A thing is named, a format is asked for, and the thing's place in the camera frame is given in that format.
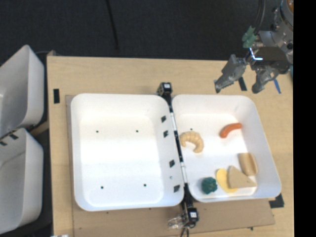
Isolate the black block with wires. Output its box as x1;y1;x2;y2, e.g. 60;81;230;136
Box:
157;81;173;96
186;207;199;223

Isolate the green toy broccoli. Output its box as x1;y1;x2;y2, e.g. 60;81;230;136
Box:
200;177;219;195

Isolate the yellow toy cheese slice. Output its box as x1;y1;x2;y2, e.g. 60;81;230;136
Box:
215;168;238;193

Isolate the beige toy croissant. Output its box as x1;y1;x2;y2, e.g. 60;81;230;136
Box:
179;131;205;154

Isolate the white plastic tray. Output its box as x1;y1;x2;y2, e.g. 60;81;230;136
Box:
70;93;185;212
171;94;282;203

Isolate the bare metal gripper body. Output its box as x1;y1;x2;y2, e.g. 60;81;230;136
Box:
254;29;294;72

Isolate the beige toy pizza slice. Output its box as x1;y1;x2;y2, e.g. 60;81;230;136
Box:
227;165;258;190

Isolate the thin black and white rod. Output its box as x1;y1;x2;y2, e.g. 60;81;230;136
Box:
163;92;194;208

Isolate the orange toy sausage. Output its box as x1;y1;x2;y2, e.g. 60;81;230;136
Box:
220;122;243;139

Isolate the tan toy bread roll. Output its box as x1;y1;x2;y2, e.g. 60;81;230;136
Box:
238;153;259;177

